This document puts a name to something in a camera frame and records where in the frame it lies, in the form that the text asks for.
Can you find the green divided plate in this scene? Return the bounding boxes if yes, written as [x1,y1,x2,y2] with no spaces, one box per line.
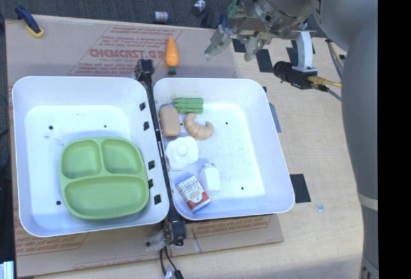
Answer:
[58,136,151,221]

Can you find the thin black and white rod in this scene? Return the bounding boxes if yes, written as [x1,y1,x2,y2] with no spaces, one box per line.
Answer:
[144,76,178,224]

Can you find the black cylinder on white bracket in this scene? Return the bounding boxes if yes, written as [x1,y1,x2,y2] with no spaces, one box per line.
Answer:
[272,30,319,91]

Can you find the red and white soup can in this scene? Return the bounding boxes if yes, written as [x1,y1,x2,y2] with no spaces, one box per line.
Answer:
[174,174,212,215]

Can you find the orange carrot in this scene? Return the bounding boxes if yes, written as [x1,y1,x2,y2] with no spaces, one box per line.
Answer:
[164,35,180,76]

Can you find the brown cardboard board red print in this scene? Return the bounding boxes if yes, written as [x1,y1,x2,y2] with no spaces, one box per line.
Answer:
[4,13,285,278]

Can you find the black block with thin wires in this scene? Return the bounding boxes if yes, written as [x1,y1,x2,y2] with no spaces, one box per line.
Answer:
[162,219,188,246]
[134,58,156,82]

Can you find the tan bread loaf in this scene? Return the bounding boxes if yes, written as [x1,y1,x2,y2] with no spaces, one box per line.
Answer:
[158,105,182,138]

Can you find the green asparagus bundle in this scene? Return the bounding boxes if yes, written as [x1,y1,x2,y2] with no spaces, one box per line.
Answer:
[173,96,205,115]

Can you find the white fried egg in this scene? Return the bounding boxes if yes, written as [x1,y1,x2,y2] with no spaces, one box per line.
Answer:
[164,136,200,172]

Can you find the tan croissant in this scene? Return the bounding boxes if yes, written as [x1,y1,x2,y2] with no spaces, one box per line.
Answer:
[183,112,215,141]

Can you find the white bottle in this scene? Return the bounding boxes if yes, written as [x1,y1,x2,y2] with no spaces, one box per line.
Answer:
[199,162,222,192]

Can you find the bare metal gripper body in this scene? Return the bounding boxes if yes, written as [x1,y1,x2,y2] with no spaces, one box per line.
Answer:
[231,0,309,44]

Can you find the white plastic tray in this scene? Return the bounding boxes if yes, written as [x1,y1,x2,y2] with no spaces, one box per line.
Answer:
[152,77,296,222]
[12,75,171,238]

